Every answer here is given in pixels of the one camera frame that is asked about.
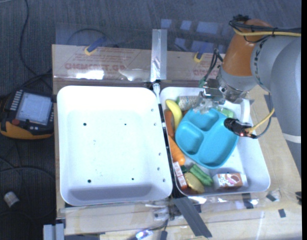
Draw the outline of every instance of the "device screen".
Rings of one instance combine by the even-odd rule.
[[[46,126],[52,105],[50,97],[24,92],[16,119]]]

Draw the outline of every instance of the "yellow banana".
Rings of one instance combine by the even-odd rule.
[[[174,122],[174,131],[176,131],[180,121],[183,119],[183,112],[181,111],[178,104],[172,99],[166,99],[165,104],[172,112],[173,122]]]

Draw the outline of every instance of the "white tray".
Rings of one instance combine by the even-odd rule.
[[[175,101],[178,96],[197,96],[200,91],[202,91],[201,88],[166,87],[160,93],[162,109],[165,110],[167,108],[166,99]],[[247,102],[244,100],[240,105],[226,101],[223,107],[232,110],[242,122],[253,124],[250,117],[249,101]],[[195,163],[195,161],[186,156],[186,167],[190,168]],[[220,168],[207,169],[200,165],[198,166],[211,177],[221,173],[245,174],[248,183],[248,186],[242,186],[237,189],[215,190],[213,187],[205,187],[205,193],[199,196],[263,192],[270,186],[270,175],[258,139],[240,137],[231,156]],[[197,196],[189,188],[185,190],[181,190],[179,186],[178,188],[186,196]]]
[[[57,95],[60,193],[73,206],[167,198],[173,183],[155,94],[66,86]]]

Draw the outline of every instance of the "cucumber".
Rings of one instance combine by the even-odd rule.
[[[193,175],[195,175],[198,180],[201,181],[201,183],[204,186],[212,186],[214,181],[213,179],[207,174],[205,173],[202,169],[199,168],[198,165],[194,164],[190,169],[189,172],[191,172]]]

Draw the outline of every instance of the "blue divided plate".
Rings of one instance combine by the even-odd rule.
[[[190,109],[178,125],[175,142],[199,165],[219,168],[228,160],[239,138],[224,126],[226,118],[213,108],[204,114]]]

